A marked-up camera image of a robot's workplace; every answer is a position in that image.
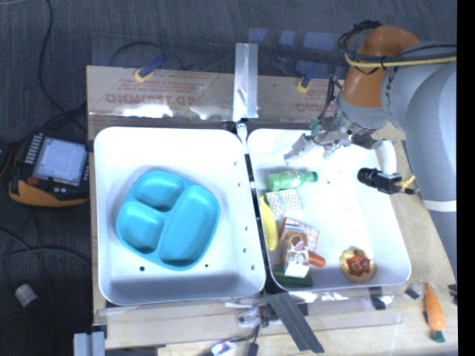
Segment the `plastic bottle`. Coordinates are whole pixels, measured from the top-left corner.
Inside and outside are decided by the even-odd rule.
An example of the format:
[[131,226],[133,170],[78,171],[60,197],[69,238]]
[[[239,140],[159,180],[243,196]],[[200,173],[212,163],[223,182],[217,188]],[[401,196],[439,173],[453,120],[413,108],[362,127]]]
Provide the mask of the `plastic bottle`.
[[266,187],[269,191],[284,190],[285,188],[297,188],[305,182],[316,182],[318,175],[314,171],[304,173],[303,171],[284,171],[283,173],[267,174]]

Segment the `blue plate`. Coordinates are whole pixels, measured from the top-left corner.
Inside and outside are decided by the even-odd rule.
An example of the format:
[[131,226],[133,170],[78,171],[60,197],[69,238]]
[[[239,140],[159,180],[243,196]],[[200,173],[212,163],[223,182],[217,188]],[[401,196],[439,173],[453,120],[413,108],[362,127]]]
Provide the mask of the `blue plate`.
[[206,253],[219,218],[219,202],[210,191],[176,174],[149,171],[122,203],[117,236],[153,263],[186,270]]

